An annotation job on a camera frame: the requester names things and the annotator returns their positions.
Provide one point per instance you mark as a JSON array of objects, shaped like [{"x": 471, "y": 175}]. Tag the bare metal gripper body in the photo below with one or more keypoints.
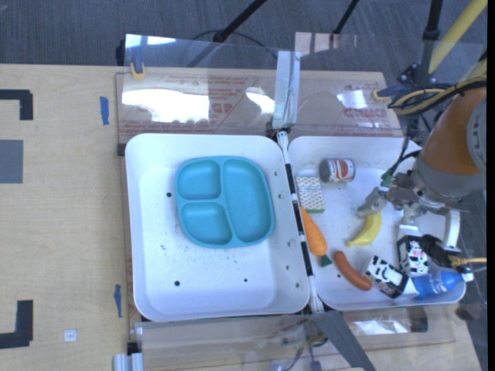
[{"x": 402, "y": 191}]

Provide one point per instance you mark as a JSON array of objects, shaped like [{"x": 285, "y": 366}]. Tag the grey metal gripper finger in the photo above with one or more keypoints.
[
  {"x": 372, "y": 202},
  {"x": 410, "y": 215}
]

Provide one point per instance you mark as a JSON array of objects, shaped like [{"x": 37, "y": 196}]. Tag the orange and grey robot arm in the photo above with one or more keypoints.
[{"x": 450, "y": 145}]

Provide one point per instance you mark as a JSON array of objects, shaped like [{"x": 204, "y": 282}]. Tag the yellow banana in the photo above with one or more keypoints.
[{"x": 369, "y": 232}]

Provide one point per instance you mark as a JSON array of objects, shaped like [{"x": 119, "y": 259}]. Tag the white plastic tray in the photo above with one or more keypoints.
[
  {"x": 344, "y": 226},
  {"x": 216, "y": 280}
]

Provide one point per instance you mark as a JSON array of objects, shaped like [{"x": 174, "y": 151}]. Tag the black and white cow-print carton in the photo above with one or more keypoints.
[
  {"x": 386, "y": 276},
  {"x": 414, "y": 255}
]

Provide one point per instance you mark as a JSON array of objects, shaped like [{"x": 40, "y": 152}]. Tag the small orange and white can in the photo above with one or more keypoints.
[{"x": 338, "y": 170}]

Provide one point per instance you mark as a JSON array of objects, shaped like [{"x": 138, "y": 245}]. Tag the white patterned carton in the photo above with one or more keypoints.
[{"x": 310, "y": 193}]

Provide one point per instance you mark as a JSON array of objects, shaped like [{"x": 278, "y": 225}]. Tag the orange carrot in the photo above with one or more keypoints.
[{"x": 314, "y": 238}]

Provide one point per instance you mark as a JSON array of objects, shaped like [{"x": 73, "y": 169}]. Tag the orange sausage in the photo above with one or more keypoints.
[{"x": 350, "y": 271}]

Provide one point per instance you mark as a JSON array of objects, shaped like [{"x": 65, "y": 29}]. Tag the blue plastic bottle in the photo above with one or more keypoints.
[{"x": 435, "y": 284}]

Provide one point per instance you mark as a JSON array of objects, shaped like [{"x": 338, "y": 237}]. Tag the blue divided plate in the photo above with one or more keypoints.
[{"x": 239, "y": 199}]

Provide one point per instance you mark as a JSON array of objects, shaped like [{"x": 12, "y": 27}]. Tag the black cylinder on white bracket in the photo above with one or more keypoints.
[{"x": 435, "y": 247}]

